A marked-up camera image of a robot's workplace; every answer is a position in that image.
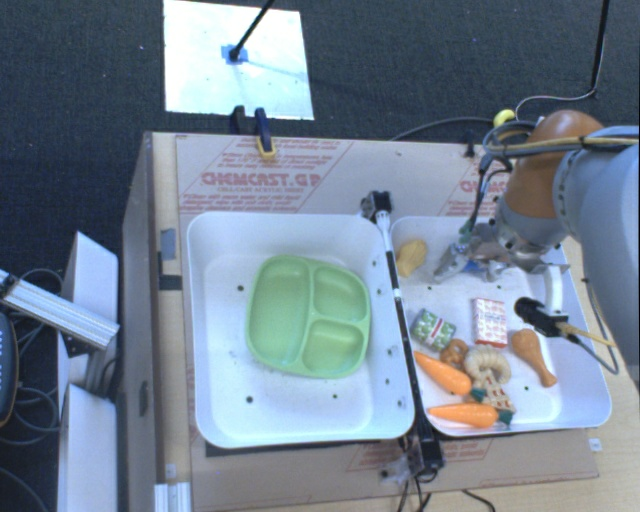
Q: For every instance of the toy pizza slice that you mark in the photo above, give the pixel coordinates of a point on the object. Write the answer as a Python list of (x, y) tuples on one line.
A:
[(496, 395)]

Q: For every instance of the green divided plate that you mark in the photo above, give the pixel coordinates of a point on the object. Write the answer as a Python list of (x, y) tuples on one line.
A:
[(280, 310)]

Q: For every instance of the red and white carton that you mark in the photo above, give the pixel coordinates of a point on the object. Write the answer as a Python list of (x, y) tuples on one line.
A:
[(490, 322)]

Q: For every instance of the small blue object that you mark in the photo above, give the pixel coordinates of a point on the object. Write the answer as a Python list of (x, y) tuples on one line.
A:
[(474, 266)]

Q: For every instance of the white plastic tray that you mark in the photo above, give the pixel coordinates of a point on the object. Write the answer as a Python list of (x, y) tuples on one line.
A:
[(225, 350), (565, 395)]

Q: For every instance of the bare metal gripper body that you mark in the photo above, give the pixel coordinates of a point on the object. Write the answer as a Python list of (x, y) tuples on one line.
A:
[(525, 257)]

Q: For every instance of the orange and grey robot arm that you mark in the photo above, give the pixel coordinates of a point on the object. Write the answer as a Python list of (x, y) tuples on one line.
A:
[(595, 200)]

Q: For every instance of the yellow toy food piece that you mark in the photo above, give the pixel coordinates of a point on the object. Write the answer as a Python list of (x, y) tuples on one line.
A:
[(411, 256)]

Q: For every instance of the beige toy croissant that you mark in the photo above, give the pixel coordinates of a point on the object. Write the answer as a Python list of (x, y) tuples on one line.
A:
[(492, 360)]

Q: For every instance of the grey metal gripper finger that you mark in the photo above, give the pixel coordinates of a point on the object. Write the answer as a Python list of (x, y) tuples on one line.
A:
[(495, 271), (452, 261)]

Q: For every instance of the brown toy chicken drumstick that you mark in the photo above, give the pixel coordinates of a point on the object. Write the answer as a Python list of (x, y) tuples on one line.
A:
[(530, 347)]

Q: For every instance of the brown toy pretzel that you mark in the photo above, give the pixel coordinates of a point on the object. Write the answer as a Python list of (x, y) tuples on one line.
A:
[(452, 354)]

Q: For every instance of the black cylinder on white bracket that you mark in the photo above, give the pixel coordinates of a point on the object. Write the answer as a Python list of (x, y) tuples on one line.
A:
[(537, 311)]

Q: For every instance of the green peas packet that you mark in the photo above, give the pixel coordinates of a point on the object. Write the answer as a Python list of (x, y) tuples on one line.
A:
[(432, 329)]

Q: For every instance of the thin black and white rod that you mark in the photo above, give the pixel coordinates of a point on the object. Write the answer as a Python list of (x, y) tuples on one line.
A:
[(397, 295)]

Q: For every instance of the orange toy carrot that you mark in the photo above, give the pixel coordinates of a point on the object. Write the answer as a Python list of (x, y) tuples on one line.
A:
[(462, 415), (442, 374)]

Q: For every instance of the brown cardboard board red print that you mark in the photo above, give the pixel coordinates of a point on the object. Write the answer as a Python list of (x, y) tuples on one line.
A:
[(310, 175)]

